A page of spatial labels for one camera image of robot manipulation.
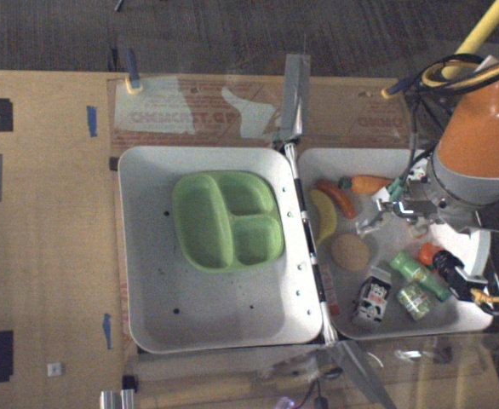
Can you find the round brown biscuit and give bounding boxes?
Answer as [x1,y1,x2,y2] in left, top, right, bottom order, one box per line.
[330,233,370,272]

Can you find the red sausage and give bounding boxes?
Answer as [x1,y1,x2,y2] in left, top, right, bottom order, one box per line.
[315,178,358,220]

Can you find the green divided plate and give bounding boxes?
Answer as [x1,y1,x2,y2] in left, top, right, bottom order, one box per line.
[171,170,285,274]

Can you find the yellow banana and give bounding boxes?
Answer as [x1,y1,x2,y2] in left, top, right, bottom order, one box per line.
[308,188,338,246]

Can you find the green can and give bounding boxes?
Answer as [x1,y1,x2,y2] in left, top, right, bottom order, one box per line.
[396,282,433,321]

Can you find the orange carrot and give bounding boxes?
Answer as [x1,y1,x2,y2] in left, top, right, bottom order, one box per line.
[337,174,394,195]

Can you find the white plastic tray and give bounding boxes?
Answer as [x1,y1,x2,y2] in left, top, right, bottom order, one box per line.
[295,147,494,341]
[117,145,324,354]

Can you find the brown cardboard board red print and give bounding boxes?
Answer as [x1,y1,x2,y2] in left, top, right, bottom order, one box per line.
[106,72,429,357]

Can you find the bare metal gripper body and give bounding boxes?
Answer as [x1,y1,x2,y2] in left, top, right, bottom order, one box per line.
[396,177,451,230]

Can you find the green bottle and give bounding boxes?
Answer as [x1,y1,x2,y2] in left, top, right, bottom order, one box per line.
[388,250,451,302]

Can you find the small orange bottle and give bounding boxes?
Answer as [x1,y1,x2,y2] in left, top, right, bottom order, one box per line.
[417,241,446,268]

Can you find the white cow print milk carton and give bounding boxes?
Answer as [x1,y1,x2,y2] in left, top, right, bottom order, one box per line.
[351,265,393,327]

